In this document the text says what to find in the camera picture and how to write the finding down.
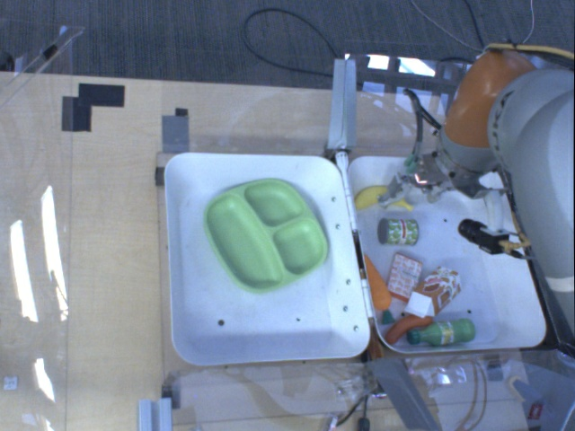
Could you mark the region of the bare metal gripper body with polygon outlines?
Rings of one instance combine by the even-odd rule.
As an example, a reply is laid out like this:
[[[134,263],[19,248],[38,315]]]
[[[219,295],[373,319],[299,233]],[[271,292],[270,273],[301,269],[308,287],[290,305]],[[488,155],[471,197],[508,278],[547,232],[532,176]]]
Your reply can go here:
[[[411,154],[406,159],[406,174],[411,176],[412,186],[421,190],[427,185],[447,182],[451,184],[451,190],[468,198],[483,198],[490,191],[480,183],[482,173],[454,163],[445,152]]]

